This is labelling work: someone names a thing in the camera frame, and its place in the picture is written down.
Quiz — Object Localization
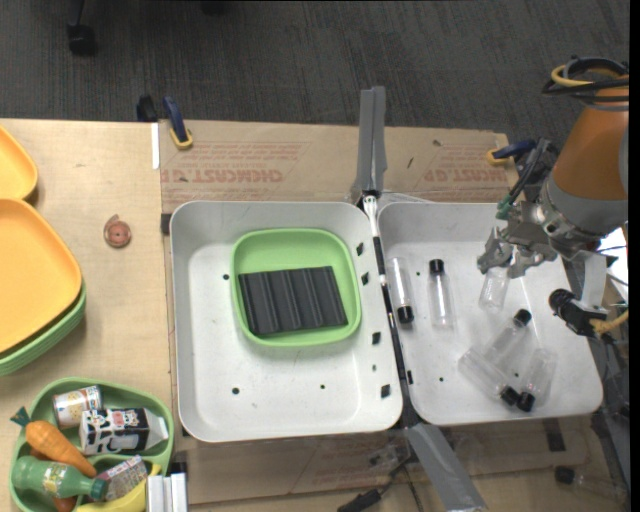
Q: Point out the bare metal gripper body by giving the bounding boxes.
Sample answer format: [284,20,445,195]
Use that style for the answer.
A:
[499,201,602,262]

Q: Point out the white plastic tray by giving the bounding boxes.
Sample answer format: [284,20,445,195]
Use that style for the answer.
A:
[168,200,404,444]
[375,201,605,427]

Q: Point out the green square plate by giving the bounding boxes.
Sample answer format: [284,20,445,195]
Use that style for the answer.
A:
[230,227,363,348]

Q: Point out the black ribbed panel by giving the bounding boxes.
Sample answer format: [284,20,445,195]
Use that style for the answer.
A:
[237,265,350,337]

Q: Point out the brown cardboard board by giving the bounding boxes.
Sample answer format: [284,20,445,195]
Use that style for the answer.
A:
[158,118,591,506]

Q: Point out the pink tape roll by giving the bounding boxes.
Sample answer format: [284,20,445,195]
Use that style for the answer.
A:
[103,213,133,249]

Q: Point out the green divided plate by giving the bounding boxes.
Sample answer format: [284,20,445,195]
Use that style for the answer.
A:
[8,376,176,512]

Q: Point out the cow print milk carton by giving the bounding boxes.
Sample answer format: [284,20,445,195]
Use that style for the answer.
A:
[78,407,170,457]

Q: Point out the small pink carton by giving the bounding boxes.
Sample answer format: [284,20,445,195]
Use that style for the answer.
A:
[92,454,150,503]

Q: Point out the small white and red can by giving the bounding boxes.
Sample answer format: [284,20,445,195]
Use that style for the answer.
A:
[52,384,104,430]

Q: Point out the yellow banana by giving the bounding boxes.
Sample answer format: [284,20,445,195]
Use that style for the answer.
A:
[74,462,164,512]

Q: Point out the yellow plate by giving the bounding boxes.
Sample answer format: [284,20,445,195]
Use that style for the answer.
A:
[0,124,40,201]
[0,198,84,354]

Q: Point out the black chair caster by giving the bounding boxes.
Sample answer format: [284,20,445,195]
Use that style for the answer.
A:
[66,0,99,57]

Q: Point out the orange carrot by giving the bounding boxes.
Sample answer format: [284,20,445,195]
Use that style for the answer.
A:
[9,405,98,479]

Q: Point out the green bottle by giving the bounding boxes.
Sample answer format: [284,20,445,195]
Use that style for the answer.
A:
[10,454,109,501]

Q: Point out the black cylinder on white bracket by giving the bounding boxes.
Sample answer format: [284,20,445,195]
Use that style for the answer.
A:
[548,254,612,337]

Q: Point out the black block with wires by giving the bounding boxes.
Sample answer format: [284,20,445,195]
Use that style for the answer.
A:
[337,488,384,512]

